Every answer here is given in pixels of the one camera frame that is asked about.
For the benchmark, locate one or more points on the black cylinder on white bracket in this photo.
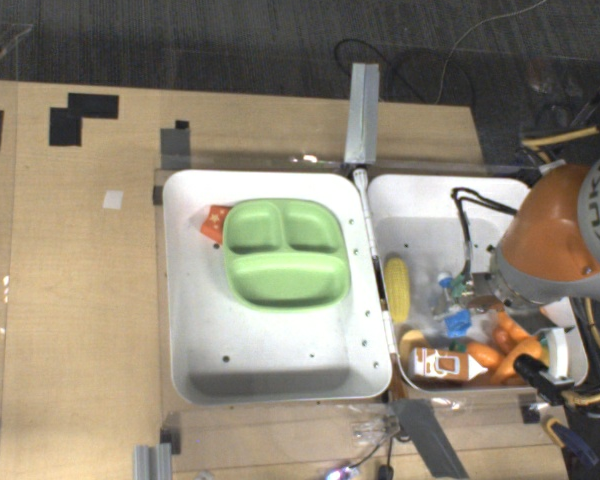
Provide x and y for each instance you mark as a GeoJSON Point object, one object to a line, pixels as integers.
{"type": "Point", "coordinates": [542, 377]}

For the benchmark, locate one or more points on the red packet with yellow stars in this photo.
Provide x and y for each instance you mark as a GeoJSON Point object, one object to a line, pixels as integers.
{"type": "Point", "coordinates": [213, 222]}

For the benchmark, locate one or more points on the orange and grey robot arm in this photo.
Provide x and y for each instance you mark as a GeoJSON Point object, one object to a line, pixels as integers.
{"type": "Point", "coordinates": [555, 228]}

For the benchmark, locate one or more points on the orange curved toy food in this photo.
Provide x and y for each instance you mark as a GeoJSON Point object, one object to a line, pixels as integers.
{"type": "Point", "coordinates": [515, 355]}

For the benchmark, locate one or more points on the orange lumpy toy food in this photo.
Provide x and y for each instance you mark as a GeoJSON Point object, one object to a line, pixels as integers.
{"type": "Point", "coordinates": [509, 332]}

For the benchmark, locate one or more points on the green divided plate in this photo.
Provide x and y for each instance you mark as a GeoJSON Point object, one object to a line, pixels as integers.
{"type": "Point", "coordinates": [286, 268]}

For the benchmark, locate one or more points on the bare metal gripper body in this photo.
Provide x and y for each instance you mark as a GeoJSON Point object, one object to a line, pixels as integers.
{"type": "Point", "coordinates": [486, 290]}

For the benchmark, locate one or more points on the pale wood board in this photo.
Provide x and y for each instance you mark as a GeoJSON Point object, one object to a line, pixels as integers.
{"type": "Point", "coordinates": [80, 278]}

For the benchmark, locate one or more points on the orange carrot with green top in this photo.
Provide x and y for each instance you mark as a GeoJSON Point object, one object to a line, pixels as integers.
{"type": "Point", "coordinates": [482, 353]}

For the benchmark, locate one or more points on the yellow corn cob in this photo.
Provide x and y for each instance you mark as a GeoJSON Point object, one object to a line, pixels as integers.
{"type": "Point", "coordinates": [397, 288]}

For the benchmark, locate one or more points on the brown and white carton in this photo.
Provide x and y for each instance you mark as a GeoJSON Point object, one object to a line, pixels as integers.
{"type": "Point", "coordinates": [440, 365]}

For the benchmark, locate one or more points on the white plastic tray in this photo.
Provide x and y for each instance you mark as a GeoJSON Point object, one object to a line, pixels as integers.
{"type": "Point", "coordinates": [420, 228]}
{"type": "Point", "coordinates": [280, 348]}

